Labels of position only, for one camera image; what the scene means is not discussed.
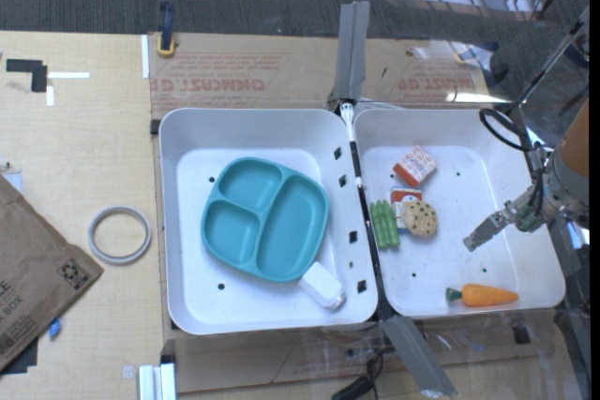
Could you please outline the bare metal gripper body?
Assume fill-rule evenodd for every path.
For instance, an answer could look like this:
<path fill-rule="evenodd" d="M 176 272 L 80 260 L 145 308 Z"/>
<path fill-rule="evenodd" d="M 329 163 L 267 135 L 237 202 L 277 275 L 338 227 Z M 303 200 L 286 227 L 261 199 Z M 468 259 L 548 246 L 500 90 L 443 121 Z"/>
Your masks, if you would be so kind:
<path fill-rule="evenodd" d="M 551 222 L 562 209 L 549 186 L 530 185 L 523 194 L 504 205 L 502 216 L 518 230 L 534 232 Z"/>

